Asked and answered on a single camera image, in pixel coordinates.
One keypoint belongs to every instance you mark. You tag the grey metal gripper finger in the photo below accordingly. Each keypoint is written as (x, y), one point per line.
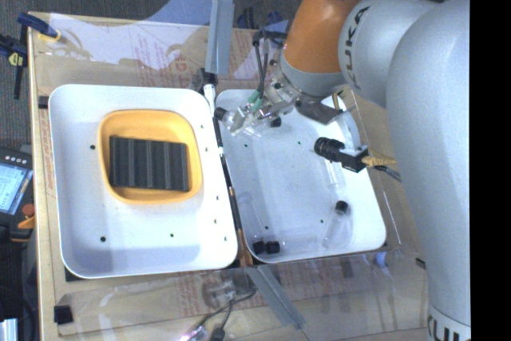
(238, 119)
(261, 121)

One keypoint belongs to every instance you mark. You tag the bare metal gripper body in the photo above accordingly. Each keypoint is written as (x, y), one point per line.
(284, 93)

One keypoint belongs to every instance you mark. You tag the clear plastic bottle black cap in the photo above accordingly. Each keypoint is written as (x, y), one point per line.
(220, 113)
(341, 207)
(273, 247)
(259, 247)

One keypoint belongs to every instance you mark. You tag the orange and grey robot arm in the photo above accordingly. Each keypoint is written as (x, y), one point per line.
(423, 100)

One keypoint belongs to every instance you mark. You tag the thin black and white rod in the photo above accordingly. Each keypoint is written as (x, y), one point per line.
(228, 180)

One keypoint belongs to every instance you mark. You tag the white plastic tray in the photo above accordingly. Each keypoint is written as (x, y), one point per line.
(139, 235)
(287, 187)

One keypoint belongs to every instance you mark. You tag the orange bowl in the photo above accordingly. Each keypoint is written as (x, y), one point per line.
(149, 120)

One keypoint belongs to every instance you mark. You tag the black ribbed block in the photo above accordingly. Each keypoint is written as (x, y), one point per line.
(148, 163)

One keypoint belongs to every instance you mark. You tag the brown cardboard board red print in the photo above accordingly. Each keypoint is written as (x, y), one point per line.
(131, 44)

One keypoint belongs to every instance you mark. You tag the black cylinder on white bracket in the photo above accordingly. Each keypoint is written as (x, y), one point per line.
(329, 148)

